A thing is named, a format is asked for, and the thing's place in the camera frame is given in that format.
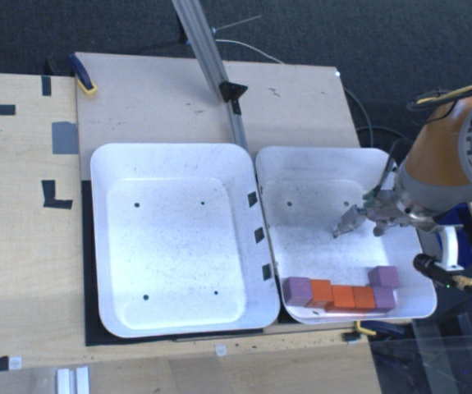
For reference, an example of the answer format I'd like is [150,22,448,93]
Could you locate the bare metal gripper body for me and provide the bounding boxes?
[364,189,441,234]

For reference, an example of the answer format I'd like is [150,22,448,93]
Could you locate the white plastic tray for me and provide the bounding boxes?
[89,142,282,340]
[254,145,439,326]

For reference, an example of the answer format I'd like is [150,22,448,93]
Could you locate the purple cube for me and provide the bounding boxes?
[367,265,401,291]
[282,277,314,309]
[371,286,397,314]

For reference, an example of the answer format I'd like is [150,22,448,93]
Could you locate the orange cube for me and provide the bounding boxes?
[331,284,357,309]
[351,286,378,311]
[309,278,335,303]

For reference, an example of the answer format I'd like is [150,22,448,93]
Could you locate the pale wood board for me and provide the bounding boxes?
[74,51,411,344]

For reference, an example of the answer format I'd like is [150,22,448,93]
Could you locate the black cylinder on white bracket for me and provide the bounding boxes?
[412,224,468,291]

